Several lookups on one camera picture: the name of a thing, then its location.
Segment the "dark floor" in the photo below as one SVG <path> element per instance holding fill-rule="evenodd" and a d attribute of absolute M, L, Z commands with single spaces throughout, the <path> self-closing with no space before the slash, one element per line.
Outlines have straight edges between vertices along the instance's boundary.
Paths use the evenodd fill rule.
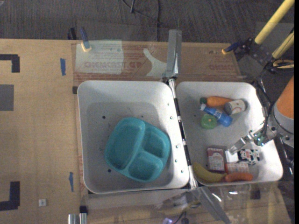
<path fill-rule="evenodd" d="M 168 30 L 179 28 L 183 42 L 234 43 L 255 37 L 284 0 L 135 0 L 133 13 L 132 0 L 0 1 L 0 38 L 68 39 L 70 28 L 80 38 L 78 30 L 85 27 L 89 39 L 167 41 Z M 293 26 L 294 6 L 265 41 L 271 52 Z M 283 58 L 294 59 L 293 46 Z M 272 101 L 291 76 L 264 76 Z M 292 179 L 285 171 L 283 178 Z"/>

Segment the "teal bowl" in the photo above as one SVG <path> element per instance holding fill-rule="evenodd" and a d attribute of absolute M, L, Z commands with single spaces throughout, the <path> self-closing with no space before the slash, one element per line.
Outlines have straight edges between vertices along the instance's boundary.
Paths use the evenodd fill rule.
<path fill-rule="evenodd" d="M 114 170 L 139 182 L 152 182 L 165 168 L 171 149 L 167 134 L 137 118 L 122 119 L 109 136 L 105 160 Z"/>

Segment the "yellow banana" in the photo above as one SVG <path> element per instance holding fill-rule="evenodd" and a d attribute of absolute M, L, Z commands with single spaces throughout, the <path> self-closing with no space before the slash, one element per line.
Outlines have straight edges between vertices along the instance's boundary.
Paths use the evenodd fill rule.
<path fill-rule="evenodd" d="M 227 175 L 226 173 L 224 173 L 224 174 L 212 173 L 212 172 L 206 170 L 198 162 L 194 162 L 192 165 L 193 165 L 195 177 L 197 177 L 199 179 L 199 181 L 220 182 L 221 179 Z"/>

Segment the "blue bottle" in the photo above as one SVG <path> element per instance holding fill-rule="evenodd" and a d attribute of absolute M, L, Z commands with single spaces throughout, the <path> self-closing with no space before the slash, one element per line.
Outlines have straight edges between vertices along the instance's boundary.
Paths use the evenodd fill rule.
<path fill-rule="evenodd" d="M 207 112 L 208 114 L 211 114 L 216 117 L 217 121 L 221 123 L 223 126 L 228 127 L 233 121 L 233 118 L 226 115 L 225 113 L 221 112 L 220 110 L 217 110 L 215 108 L 209 108 L 206 106 L 206 104 L 201 104 L 200 110 Z"/>

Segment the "orange carrot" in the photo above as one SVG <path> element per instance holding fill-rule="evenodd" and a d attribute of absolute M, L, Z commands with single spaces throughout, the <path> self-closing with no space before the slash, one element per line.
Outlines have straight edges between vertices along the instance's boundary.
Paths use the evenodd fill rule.
<path fill-rule="evenodd" d="M 251 181 L 253 175 L 250 173 L 232 173 L 224 177 L 226 182 Z"/>
<path fill-rule="evenodd" d="M 210 96 L 206 99 L 206 105 L 208 107 L 217 107 L 225 105 L 227 102 L 233 101 L 229 98 L 219 97 L 219 96 Z"/>

